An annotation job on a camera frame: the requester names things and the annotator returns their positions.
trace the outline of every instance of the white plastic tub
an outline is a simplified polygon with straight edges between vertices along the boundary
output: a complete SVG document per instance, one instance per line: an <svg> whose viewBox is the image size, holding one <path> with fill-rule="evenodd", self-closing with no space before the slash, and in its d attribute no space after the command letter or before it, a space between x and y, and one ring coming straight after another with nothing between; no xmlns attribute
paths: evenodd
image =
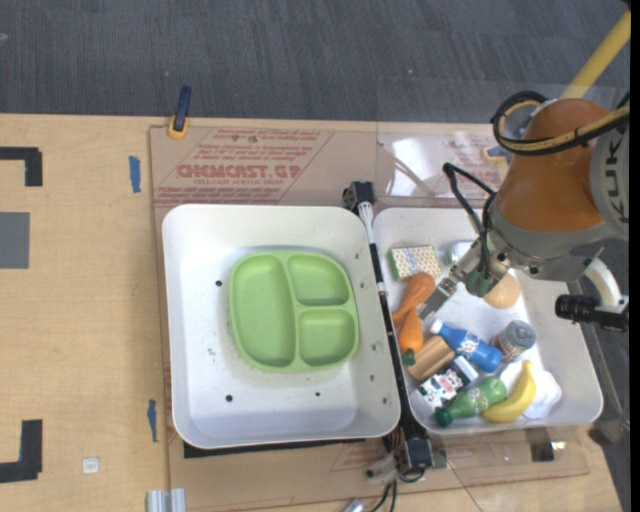
<svg viewBox="0 0 640 512"><path fill-rule="evenodd" d="M173 419L213 449L380 437L400 418L386 329L362 222L337 207L185 205L162 225ZM229 316L234 264L255 251L323 253L345 269L360 340L335 368L281 373L242 357Z"/></svg>
<svg viewBox="0 0 640 512"><path fill-rule="evenodd" d="M390 249L431 245L437 250L453 241L475 238L467 214L462 209L389 208L375 217L374 233L391 311L399 306L406 285L393 279L387 257ZM442 269L443 274L448 271L445 267ZM547 417L539 420L520 417L511 423L494 424L481 417L459 418L443 428L423 406L421 398L413 393L420 383L405 371L412 412L430 433L447 436L584 424L600 415L602 392L580 326L559 319L554 313L555 299L567 293L567 286L564 283L535 281L520 272L512 271L512 274L518 279L522 292L513 307L493 308L483 299L467 293L459 284L456 294L437 316L454 327L474 332L487 342L511 320L528 322L538 339L534 347L521 357L530 359L538 369L549 371L562 388L562 398Z"/></svg>

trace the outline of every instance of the brown cylinder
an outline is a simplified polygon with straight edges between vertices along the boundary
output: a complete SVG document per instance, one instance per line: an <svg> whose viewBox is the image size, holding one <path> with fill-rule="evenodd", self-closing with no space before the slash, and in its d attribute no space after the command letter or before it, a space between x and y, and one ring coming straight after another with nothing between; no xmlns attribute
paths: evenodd
<svg viewBox="0 0 640 512"><path fill-rule="evenodd" d="M407 366L407 371L418 382L424 382L456 357L444 338L431 336L415 355L416 364Z"/></svg>

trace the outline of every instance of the gray square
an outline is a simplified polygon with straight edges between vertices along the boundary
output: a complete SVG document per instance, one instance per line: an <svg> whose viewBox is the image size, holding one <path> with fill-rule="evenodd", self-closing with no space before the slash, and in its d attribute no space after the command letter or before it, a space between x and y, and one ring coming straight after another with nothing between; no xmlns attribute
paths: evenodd
<svg viewBox="0 0 640 512"><path fill-rule="evenodd" d="M29 268L29 215L0 212L0 269Z"/></svg>

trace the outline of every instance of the blue bottle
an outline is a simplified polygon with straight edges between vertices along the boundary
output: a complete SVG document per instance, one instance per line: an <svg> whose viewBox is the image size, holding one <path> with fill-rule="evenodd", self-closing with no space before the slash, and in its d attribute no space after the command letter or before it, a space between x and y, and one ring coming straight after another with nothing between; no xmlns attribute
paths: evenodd
<svg viewBox="0 0 640 512"><path fill-rule="evenodd" d="M502 363L502 352L465 329L454 329L436 318L429 328L441 336L456 354L466 357L479 369L493 373Z"/></svg>

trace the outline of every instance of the gray floor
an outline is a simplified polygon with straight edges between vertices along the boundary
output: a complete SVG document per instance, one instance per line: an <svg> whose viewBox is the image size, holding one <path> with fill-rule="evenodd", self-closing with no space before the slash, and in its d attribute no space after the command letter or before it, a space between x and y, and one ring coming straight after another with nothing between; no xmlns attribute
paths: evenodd
<svg viewBox="0 0 640 512"><path fill-rule="evenodd" d="M0 111L166 116L188 84L192 116L433 120L453 115L455 98L436 108L425 90L421 110L390 81L567 84L626 8L619 0L2 0ZM627 44L596 85L621 96L630 68ZM628 244L608 243L602 257L628 293ZM629 336L586 335L607 396L593 437L630 510Z"/></svg>

